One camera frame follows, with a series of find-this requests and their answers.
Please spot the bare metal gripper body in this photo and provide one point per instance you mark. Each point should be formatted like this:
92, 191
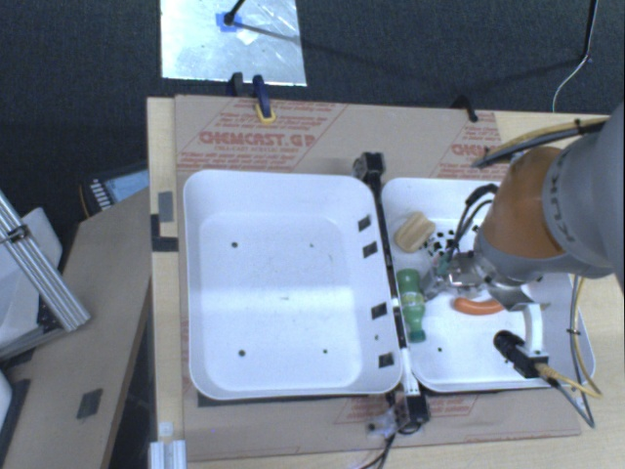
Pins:
466, 274

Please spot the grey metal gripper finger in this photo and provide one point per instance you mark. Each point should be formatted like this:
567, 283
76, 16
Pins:
432, 287

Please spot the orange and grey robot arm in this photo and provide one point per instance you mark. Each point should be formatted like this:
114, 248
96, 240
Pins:
581, 198

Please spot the green plastic bottle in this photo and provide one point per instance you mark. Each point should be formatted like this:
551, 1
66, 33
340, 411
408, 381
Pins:
411, 306

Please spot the orange toy sausage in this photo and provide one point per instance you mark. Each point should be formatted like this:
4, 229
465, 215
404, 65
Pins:
476, 307

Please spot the thin black and white rod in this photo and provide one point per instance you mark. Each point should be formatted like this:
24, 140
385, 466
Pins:
390, 267

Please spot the beige toy bread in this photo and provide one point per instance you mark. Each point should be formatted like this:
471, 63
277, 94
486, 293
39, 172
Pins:
414, 231

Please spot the white plastic tray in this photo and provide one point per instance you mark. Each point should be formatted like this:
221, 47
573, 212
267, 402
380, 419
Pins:
278, 291
464, 354

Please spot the brown cardboard board red print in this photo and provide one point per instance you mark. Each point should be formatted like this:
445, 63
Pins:
312, 130

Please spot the black cylinder on white bracket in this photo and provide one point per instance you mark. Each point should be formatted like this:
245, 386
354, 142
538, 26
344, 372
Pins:
517, 354

